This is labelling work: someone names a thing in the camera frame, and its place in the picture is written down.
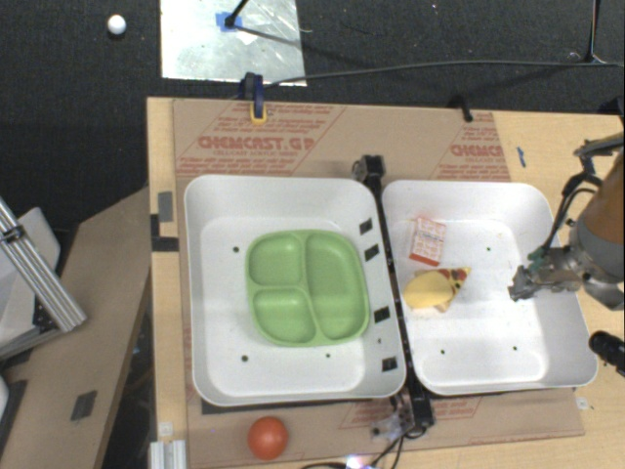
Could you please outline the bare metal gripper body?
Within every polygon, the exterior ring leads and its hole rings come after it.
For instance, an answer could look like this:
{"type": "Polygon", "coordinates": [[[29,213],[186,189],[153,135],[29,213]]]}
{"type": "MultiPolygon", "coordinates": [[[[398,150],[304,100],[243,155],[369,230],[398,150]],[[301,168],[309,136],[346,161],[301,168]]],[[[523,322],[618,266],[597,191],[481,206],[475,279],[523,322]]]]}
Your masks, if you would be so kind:
{"type": "Polygon", "coordinates": [[[583,270],[570,246],[539,247],[528,255],[528,277],[540,289],[552,292],[577,291],[583,270]]]}

